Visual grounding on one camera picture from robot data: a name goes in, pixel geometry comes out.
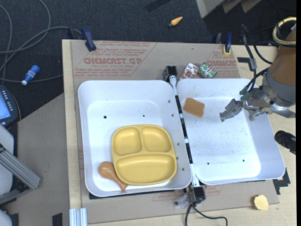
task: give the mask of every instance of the handheld device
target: handheld device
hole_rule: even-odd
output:
[[[0,123],[8,128],[19,118],[18,106],[10,91],[0,85]]]

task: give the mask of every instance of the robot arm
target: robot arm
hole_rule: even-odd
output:
[[[277,37],[278,28],[292,20],[296,18],[281,21],[273,31],[273,38],[280,44],[280,49],[271,67],[256,75],[263,76],[262,85],[251,88],[247,93],[246,90],[241,93],[241,101],[232,99],[226,110],[220,113],[221,121],[234,117],[242,109],[249,111],[249,119],[252,121],[263,113],[276,113],[286,118],[296,117],[296,113],[289,110],[290,106],[296,104],[296,25],[286,40]]]

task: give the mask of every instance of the toy carrot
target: toy carrot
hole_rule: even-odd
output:
[[[168,27],[176,26],[182,19],[183,17],[181,16],[171,20],[170,24],[168,24]]]

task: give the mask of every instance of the orange toy drumstick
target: orange toy drumstick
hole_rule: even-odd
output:
[[[121,188],[122,191],[124,191],[127,187],[127,184],[122,182],[116,175],[114,166],[112,163],[108,161],[104,161],[98,168],[98,172],[100,175],[102,175],[104,178],[111,179],[115,181]]]

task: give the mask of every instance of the yellow divided plate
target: yellow divided plate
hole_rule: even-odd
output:
[[[177,171],[172,140],[160,126],[119,128],[112,138],[112,154],[117,176],[129,185],[161,183]]]

